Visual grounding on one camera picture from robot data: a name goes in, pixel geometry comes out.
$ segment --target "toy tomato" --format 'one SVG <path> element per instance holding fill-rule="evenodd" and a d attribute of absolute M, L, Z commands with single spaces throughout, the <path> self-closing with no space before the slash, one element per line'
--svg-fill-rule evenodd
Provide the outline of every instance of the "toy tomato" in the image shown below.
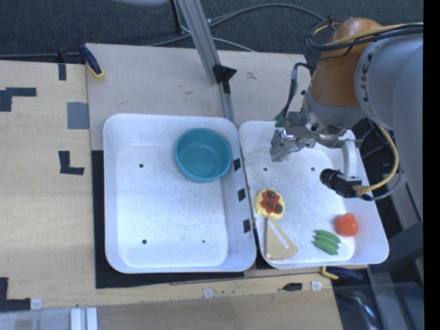
<path fill-rule="evenodd" d="M 358 233 L 358 223 L 355 216 L 350 212 L 338 217 L 335 228 L 341 236 L 352 237 Z"/>

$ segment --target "gray carpet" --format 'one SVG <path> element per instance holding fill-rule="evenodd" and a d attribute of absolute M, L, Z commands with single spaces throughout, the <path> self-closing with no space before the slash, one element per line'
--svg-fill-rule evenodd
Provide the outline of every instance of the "gray carpet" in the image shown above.
<path fill-rule="evenodd" d="M 367 17 L 383 25 L 420 22 L 424 0 L 201 0 L 206 16 L 264 3 L 287 3 L 322 17 Z M 175 38 L 171 5 L 143 8 L 105 0 L 0 0 L 0 55 L 77 52 L 86 42 L 148 45 Z M 300 10 L 261 8 L 212 29 L 213 36 L 260 52 L 304 54 L 305 28 L 319 21 Z M 238 50 L 216 42 L 223 50 Z M 192 41 L 174 43 L 192 47 Z"/>

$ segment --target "green pea pod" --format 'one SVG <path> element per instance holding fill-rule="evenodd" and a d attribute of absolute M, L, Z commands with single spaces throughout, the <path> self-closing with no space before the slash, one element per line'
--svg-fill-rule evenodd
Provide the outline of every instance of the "green pea pod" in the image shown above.
<path fill-rule="evenodd" d="M 324 242 L 312 241 L 312 243 L 315 245 L 315 247 L 319 248 L 320 250 L 323 250 L 324 252 L 327 252 L 328 254 L 338 255 L 338 251 L 335 248 L 331 247 L 330 245 L 327 245 Z"/>
<path fill-rule="evenodd" d="M 336 236 L 334 233 L 331 233 L 330 231 L 326 230 L 315 230 L 315 233 L 319 236 L 326 236 L 328 239 L 334 240 L 336 243 L 341 243 L 341 240 L 338 236 Z"/>
<path fill-rule="evenodd" d="M 326 237 L 323 234 L 317 234 L 316 236 L 313 237 L 315 238 L 315 240 L 324 242 L 327 245 L 333 247 L 335 250 L 339 250 L 339 245 L 333 239 L 330 239 L 329 237 Z"/>

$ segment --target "toy food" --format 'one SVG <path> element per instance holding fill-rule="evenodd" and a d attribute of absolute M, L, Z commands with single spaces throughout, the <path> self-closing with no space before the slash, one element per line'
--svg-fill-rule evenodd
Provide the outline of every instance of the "toy food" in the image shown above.
<path fill-rule="evenodd" d="M 283 197 L 275 190 L 268 188 L 257 192 L 254 205 L 257 213 L 264 217 L 273 217 L 274 219 L 280 219 L 285 209 Z"/>
<path fill-rule="evenodd" d="M 341 217 L 338 217 L 335 222 L 335 229 L 341 236 L 356 236 L 358 234 L 358 222 L 356 221 L 355 216 L 348 212 Z"/>
<path fill-rule="evenodd" d="M 341 240 L 334 233 L 326 230 L 315 230 L 315 241 L 312 243 L 315 247 L 323 250 L 324 252 L 331 255 L 338 255 L 339 243 Z"/>

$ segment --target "black mount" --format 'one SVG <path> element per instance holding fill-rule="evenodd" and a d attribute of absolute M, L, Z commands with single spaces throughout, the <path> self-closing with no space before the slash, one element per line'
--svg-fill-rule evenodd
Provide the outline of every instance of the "black mount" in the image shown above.
<path fill-rule="evenodd" d="M 222 83 L 225 93 L 231 94 L 229 80 L 236 74 L 237 70 L 222 65 L 215 65 L 212 70 L 217 83 Z"/>

